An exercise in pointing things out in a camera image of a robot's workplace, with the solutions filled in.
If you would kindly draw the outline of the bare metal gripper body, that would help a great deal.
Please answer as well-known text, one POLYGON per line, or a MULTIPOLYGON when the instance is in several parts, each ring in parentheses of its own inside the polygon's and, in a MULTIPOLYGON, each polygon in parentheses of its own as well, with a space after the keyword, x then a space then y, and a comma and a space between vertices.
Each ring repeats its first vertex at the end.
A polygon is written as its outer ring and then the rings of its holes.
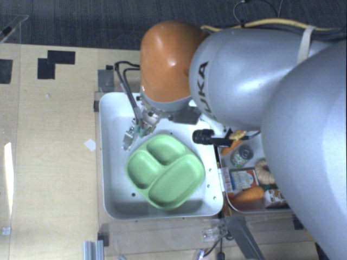
POLYGON ((130 136, 143 138, 154 132, 161 119, 173 116, 173 112, 164 112, 153 107, 134 106, 134 125, 130 127, 130 136))

